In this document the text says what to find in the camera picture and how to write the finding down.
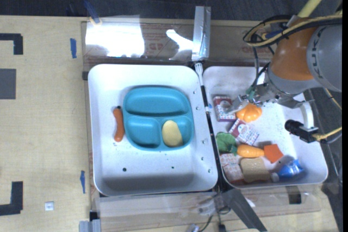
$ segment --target plywood surface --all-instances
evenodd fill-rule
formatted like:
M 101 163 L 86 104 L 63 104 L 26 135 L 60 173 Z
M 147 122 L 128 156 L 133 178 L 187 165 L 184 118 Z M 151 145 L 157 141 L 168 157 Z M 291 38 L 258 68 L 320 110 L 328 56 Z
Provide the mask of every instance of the plywood surface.
M 16 99 L 0 100 L 1 204 L 23 181 L 23 210 L 0 216 L 0 231 L 78 231 L 90 209 L 82 53 L 70 50 L 70 38 L 80 46 L 80 19 L 0 17 L 0 32 L 21 33 L 24 45 L 13 55 L 0 41 L 0 68 L 17 73 Z

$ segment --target toy sausage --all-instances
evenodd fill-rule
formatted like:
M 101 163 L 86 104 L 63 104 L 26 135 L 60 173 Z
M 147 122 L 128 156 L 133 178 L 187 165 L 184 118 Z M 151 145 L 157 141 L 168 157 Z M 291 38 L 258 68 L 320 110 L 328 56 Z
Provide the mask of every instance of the toy sausage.
M 118 106 L 113 111 L 114 117 L 116 119 L 116 133 L 114 139 L 116 142 L 120 142 L 125 135 L 125 127 L 123 125 L 123 115 L 121 107 Z

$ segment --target blue divided plate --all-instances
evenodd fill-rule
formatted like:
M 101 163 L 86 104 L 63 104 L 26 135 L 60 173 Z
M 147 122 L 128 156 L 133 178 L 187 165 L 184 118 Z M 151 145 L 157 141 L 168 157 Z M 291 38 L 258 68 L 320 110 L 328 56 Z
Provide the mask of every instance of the blue divided plate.
M 123 101 L 123 121 L 130 143 L 147 151 L 178 150 L 187 146 L 194 135 L 191 105 L 180 91 L 161 86 L 130 90 Z M 173 120 L 178 124 L 183 145 L 169 147 L 163 142 L 162 126 Z

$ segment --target red food box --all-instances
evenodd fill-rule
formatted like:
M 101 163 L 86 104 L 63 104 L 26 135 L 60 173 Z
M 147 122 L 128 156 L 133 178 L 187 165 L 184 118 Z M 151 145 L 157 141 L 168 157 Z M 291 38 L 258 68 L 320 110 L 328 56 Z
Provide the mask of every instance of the red food box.
M 235 113 L 227 111 L 232 105 L 232 100 L 228 96 L 215 96 L 213 103 L 218 122 L 234 122 L 237 119 Z
M 248 145 L 254 145 L 256 139 L 259 137 L 259 133 L 256 130 L 239 118 L 234 122 L 228 132 L 240 143 Z

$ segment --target orange toy item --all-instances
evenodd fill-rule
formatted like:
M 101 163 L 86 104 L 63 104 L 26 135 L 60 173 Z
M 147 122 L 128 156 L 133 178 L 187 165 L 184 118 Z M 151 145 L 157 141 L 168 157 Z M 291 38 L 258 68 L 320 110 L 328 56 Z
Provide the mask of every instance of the orange toy item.
M 118 106 L 113 110 L 114 117 L 116 119 L 116 133 L 114 135 L 114 139 L 116 142 L 120 142 L 125 135 L 125 127 L 123 126 L 123 114 L 121 107 Z
M 257 158 L 265 155 L 262 149 L 246 144 L 242 144 L 237 147 L 237 154 L 243 158 Z
M 265 152 L 265 157 L 273 164 L 277 160 L 279 160 L 282 156 L 283 153 L 279 150 L 279 147 L 277 144 L 271 144 L 271 145 L 266 145 L 263 148 Z
M 251 121 L 256 120 L 257 118 L 261 116 L 262 109 L 255 104 L 249 103 L 247 106 L 237 111 L 235 114 L 237 118 L 249 123 Z

